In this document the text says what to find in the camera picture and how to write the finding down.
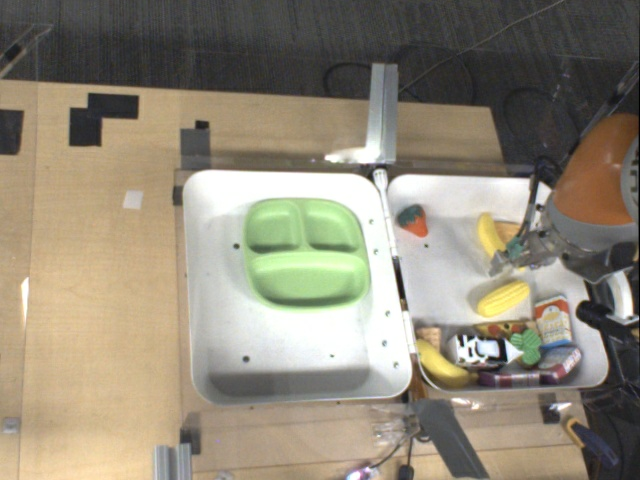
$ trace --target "green toy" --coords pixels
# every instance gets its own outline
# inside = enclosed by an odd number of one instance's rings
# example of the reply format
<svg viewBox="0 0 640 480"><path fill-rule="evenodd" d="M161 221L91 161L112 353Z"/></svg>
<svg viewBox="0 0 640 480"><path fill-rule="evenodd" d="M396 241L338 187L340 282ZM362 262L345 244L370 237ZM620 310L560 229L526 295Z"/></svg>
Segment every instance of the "green toy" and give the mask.
<svg viewBox="0 0 640 480"><path fill-rule="evenodd" d="M515 333L509 342L518 350L523 352L518 361L527 368L532 368L540 361L540 345L542 340L532 329L527 329L523 333Z"/></svg>
<svg viewBox="0 0 640 480"><path fill-rule="evenodd" d="M356 216L324 199L254 204L243 230L247 280L265 305L328 309L369 291L369 260Z"/></svg>

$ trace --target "yellow corn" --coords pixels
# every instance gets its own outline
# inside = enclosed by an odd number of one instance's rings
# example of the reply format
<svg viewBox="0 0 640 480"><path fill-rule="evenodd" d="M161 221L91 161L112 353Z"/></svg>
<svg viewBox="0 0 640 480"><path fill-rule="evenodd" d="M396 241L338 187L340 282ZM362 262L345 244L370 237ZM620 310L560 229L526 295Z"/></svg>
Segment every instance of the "yellow corn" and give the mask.
<svg viewBox="0 0 640 480"><path fill-rule="evenodd" d="M477 312L485 318L499 315L525 300L530 291L529 285L524 281L513 281L480 299Z"/></svg>

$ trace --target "white tray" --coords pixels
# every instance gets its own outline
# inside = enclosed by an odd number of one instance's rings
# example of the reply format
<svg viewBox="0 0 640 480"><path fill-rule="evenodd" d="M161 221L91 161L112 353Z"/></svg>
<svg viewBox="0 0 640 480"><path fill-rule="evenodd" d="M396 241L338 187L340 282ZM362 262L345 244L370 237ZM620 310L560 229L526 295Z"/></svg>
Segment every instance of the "white tray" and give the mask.
<svg viewBox="0 0 640 480"><path fill-rule="evenodd" d="M548 195L549 189L541 186L538 201L543 203ZM473 311L482 296L509 279L524 279L532 288L532 300L491 320L531 319L532 302L556 294L565 295L572 310L574 341L583 357L577 370L553 389L596 386L604 381L608 362L600 334L575 317L578 303L588 298L582 279L559 261L536 271L526 269L497 278L487 274L489 258L476 233L478 216L490 212L497 220L520 222L528 197L527 179L405 175L392 181L389 187L392 213L396 215L409 205L420 204L425 208L429 228L428 236L423 239L397 225L395 228L407 304L414 325L441 327L444 343L456 332L487 321ZM492 388L465 388L468 391L488 389Z"/></svg>
<svg viewBox="0 0 640 480"><path fill-rule="evenodd" d="M359 220L371 270L360 302L327 310L279 310L251 294L244 218L271 198L321 198ZM378 192L353 174L202 171L183 193L191 367L209 402L390 398L411 378L404 323Z"/></svg>

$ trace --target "metal clamp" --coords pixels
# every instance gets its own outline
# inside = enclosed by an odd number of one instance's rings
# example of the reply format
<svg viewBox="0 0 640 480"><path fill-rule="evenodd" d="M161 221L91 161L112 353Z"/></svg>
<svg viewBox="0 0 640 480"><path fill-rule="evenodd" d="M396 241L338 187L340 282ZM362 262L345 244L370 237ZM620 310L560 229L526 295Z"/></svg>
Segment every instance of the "metal clamp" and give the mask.
<svg viewBox="0 0 640 480"><path fill-rule="evenodd" d="M153 451L153 480L191 480L191 445L175 448L156 446Z"/></svg>
<svg viewBox="0 0 640 480"><path fill-rule="evenodd" d="M396 161L397 128L398 66L373 64L365 147L334 151L326 155L325 160L334 163L392 164Z"/></svg>

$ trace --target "black tape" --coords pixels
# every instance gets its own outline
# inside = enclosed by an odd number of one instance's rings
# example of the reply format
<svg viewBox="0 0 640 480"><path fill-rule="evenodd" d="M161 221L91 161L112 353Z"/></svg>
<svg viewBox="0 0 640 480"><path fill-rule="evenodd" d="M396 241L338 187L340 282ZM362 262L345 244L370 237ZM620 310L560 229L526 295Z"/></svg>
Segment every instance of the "black tape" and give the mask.
<svg viewBox="0 0 640 480"><path fill-rule="evenodd" d="M89 93L89 111L93 117L138 119L138 96Z"/></svg>
<svg viewBox="0 0 640 480"><path fill-rule="evenodd" d="M17 155L22 142L24 112L0 110L0 155Z"/></svg>
<svg viewBox="0 0 640 480"><path fill-rule="evenodd" d="M561 417L555 393L538 395L538 403L540 404L540 412L542 413L542 423L545 425L556 425L560 423Z"/></svg>
<svg viewBox="0 0 640 480"><path fill-rule="evenodd" d="M211 168L211 138L208 129L180 130L180 166L197 171Z"/></svg>
<svg viewBox="0 0 640 480"><path fill-rule="evenodd" d="M180 444L191 445L191 455L200 455L202 451L200 429L197 428L181 428Z"/></svg>
<svg viewBox="0 0 640 480"><path fill-rule="evenodd" d="M102 146L102 119L86 108L72 108L69 115L70 146Z"/></svg>
<svg viewBox="0 0 640 480"><path fill-rule="evenodd" d="M9 46L9 49L6 50L3 55L8 62L11 62L15 58L17 58L18 55L22 53L22 51L23 51L22 46L20 46L18 43L15 43Z"/></svg>
<svg viewBox="0 0 640 480"><path fill-rule="evenodd" d="M173 206L182 206L182 192L184 187L175 185L173 187Z"/></svg>

